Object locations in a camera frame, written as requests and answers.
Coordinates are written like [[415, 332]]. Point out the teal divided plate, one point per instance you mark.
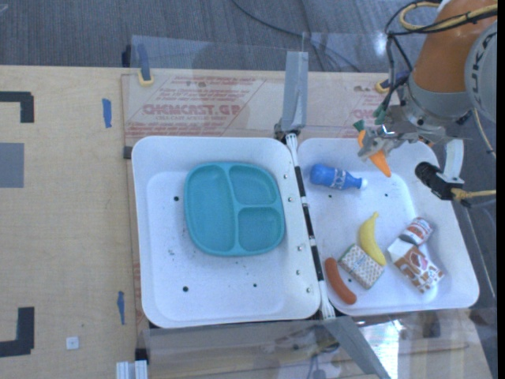
[[233, 209]]

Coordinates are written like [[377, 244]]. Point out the orange carrot with green top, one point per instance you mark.
[[382, 164]]

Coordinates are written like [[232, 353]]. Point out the red and white can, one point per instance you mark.
[[417, 231]]

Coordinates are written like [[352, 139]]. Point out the blue bottle with white cap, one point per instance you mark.
[[329, 176]]

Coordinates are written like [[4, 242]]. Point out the black cylinder on white bracket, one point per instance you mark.
[[436, 180]]

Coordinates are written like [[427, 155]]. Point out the brown cardboard board red print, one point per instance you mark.
[[205, 105]]

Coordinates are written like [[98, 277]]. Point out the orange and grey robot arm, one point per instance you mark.
[[446, 53]]

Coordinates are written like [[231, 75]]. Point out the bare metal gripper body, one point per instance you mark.
[[414, 126]]

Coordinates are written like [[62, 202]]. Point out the white and brown carton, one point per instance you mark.
[[416, 265]]

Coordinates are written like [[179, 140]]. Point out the beige patterned packet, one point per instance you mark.
[[361, 267]]

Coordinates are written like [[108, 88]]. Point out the yellow banana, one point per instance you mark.
[[370, 237]]

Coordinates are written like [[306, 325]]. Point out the orange-red sausage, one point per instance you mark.
[[339, 282]]

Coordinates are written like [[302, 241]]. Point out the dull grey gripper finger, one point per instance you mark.
[[367, 146], [384, 145]]

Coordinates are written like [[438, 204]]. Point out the white plastic tray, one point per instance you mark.
[[398, 200], [221, 290]]

